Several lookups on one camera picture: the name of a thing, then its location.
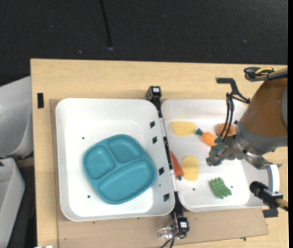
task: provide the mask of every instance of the teal plate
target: teal plate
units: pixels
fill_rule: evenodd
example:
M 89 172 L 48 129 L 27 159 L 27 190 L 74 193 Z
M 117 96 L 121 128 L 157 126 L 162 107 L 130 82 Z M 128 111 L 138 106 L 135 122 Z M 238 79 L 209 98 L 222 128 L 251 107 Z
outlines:
M 157 170 L 142 146 L 119 134 L 90 147 L 84 157 L 85 173 L 107 203 L 121 204 L 142 194 L 157 178 Z

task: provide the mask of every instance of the cardboard base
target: cardboard base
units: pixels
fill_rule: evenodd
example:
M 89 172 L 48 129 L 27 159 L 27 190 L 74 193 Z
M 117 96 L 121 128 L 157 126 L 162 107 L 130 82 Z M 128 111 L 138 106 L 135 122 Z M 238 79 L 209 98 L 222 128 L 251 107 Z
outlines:
M 71 247 L 159 247 L 164 239 L 157 237 L 157 230 L 172 223 L 170 215 L 133 219 L 115 219 L 89 222 L 68 220 L 60 209 L 57 161 L 55 107 L 60 100 L 50 100 L 53 159 L 56 185 L 58 246 Z M 269 234 L 261 208 L 189 212 L 187 237 L 175 244 L 237 239 Z

